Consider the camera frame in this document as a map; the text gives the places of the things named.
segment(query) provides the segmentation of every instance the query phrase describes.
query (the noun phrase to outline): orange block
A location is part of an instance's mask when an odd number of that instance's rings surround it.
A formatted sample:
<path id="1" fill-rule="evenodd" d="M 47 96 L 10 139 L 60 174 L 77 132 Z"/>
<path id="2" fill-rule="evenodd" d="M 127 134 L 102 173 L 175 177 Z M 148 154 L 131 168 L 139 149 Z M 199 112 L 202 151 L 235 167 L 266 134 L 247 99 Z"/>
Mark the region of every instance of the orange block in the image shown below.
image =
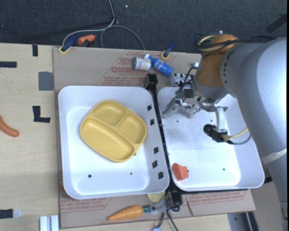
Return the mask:
<path id="1" fill-rule="evenodd" d="M 175 175 L 175 177 L 178 181 L 184 180 L 185 178 L 188 178 L 187 166 L 181 166 L 177 163 L 174 163 L 171 166 L 171 169 L 172 169 L 173 174 Z"/>

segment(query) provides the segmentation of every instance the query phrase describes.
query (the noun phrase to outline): blue clamp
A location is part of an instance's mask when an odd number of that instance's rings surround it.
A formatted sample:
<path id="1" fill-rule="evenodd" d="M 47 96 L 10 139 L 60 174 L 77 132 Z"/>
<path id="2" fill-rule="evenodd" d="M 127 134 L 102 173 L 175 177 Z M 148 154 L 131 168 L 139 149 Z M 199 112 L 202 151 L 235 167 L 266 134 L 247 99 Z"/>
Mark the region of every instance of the blue clamp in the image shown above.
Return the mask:
<path id="1" fill-rule="evenodd" d="M 67 52 L 69 52 L 69 50 L 71 49 L 71 46 L 73 46 L 73 44 L 77 41 L 77 39 L 79 38 L 79 36 L 77 35 L 73 35 L 70 38 L 68 38 L 68 40 L 66 40 L 63 45 L 59 48 L 59 52 L 62 55 L 65 55 Z"/>
<path id="2" fill-rule="evenodd" d="M 172 51 L 172 48 L 175 46 L 175 41 L 172 41 L 168 48 L 164 50 L 160 56 L 161 60 L 167 61 L 170 57 L 170 52 Z"/>

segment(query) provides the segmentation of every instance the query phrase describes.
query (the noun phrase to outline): cardboard sheet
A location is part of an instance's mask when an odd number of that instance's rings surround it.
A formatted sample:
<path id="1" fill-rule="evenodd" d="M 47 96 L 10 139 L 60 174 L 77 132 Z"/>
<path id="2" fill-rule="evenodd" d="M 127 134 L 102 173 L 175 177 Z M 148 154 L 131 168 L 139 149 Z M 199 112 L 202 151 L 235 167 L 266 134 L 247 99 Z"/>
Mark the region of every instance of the cardboard sheet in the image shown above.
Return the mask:
<path id="1" fill-rule="evenodd" d="M 57 96 L 59 91 L 70 85 L 104 86 L 142 86 L 148 72 L 132 70 L 134 57 L 143 58 L 146 53 L 159 57 L 158 51 L 130 51 L 114 49 L 72 48 L 66 55 L 61 55 L 53 47 L 53 73 L 56 106 L 56 133 L 59 166 L 59 202 L 61 228 L 104 225 L 119 222 L 158 220 L 160 214 L 144 213 L 140 218 L 122 221 L 107 221 L 107 217 L 131 205 L 149 205 L 146 195 L 110 197 L 90 200 L 76 200 L 69 197 L 62 183 L 60 127 Z M 174 68 L 174 73 L 186 73 L 199 54 L 172 52 L 167 64 Z M 157 89 L 170 86 L 170 78 L 150 70 L 158 76 Z M 254 202 L 250 190 L 219 193 L 184 194 L 179 212 L 172 212 L 174 218 L 225 214 L 232 212 L 253 211 Z"/>

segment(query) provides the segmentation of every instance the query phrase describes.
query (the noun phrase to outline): dark carpet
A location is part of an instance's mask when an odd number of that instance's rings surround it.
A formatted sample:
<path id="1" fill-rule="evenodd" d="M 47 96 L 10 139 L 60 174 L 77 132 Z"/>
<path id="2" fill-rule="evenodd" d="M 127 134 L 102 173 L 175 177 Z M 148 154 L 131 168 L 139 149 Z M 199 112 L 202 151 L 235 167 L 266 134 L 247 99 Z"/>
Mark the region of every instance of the dark carpet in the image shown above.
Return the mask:
<path id="1" fill-rule="evenodd" d="M 125 26 L 147 50 L 197 52 L 198 35 L 222 30 L 240 39 L 287 36 L 287 0 L 112 0 L 115 25 Z M 61 45 L 78 30 L 105 28 L 112 21 L 108 0 L 0 0 L 0 42 Z M 101 32 L 90 47 L 100 47 Z M 106 48 L 141 49 L 127 30 L 103 35 Z"/>

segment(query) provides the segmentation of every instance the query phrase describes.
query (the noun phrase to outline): wooden table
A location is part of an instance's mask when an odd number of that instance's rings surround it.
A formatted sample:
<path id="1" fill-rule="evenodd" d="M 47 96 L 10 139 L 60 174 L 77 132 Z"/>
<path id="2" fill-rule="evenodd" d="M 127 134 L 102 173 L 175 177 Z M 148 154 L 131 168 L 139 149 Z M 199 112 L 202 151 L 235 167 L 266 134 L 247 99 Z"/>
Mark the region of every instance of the wooden table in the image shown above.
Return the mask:
<path id="1" fill-rule="evenodd" d="M 39 230 L 39 217 L 59 214 L 58 167 L 55 134 L 54 91 L 39 90 L 39 72 L 53 72 L 52 46 L 39 46 L 38 57 L 32 45 L 0 43 L 0 62 L 17 62 L 17 68 L 0 68 L 0 115 L 17 138 L 0 131 L 0 209 L 19 209 L 20 218 L 0 219 L 0 231 Z M 33 122 L 32 106 L 41 106 L 41 117 L 50 123 Z M 229 231 L 227 215 L 174 220 L 181 231 Z M 158 221 L 103 225 L 68 229 L 152 230 Z M 163 231 L 174 230 L 165 220 Z"/>

